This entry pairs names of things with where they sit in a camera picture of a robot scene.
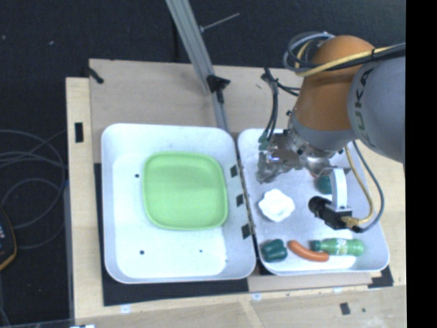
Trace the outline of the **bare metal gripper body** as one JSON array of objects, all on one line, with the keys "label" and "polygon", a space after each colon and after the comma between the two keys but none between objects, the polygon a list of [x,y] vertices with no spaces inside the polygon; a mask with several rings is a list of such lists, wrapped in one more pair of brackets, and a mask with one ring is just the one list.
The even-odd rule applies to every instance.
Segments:
[{"label": "bare metal gripper body", "polygon": [[275,133],[271,137],[271,167],[286,164],[292,170],[308,169],[319,174],[332,156],[333,151],[316,148],[297,133]]}]

